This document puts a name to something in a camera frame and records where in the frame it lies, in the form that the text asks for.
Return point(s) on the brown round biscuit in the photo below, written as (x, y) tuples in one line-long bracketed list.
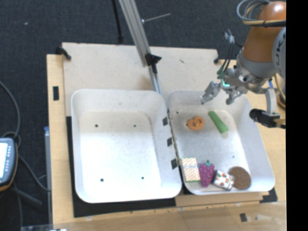
[(240, 177)]

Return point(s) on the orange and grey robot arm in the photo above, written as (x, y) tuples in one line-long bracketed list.
[(263, 40)]

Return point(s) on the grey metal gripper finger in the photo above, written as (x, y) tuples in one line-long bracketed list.
[(210, 93), (232, 97)]

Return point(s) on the orange pretzel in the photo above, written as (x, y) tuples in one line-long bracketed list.
[(195, 123)]

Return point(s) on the white plastic tray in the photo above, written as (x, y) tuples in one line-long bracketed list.
[(120, 148), (216, 148)]

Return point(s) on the black cylinder on white bracket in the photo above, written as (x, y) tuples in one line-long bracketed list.
[(265, 115)]

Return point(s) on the orange patterned carton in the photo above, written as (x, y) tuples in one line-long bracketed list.
[(190, 170)]

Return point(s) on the pale wood board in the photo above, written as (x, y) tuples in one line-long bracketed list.
[(108, 67)]

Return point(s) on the purple grapes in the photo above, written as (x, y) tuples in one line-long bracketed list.
[(206, 174)]

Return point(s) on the white can with red print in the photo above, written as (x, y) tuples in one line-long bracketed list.
[(223, 180)]

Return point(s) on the green stick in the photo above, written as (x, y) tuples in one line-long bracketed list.
[(218, 122)]

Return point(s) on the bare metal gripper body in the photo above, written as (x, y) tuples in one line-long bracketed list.
[(238, 82)]

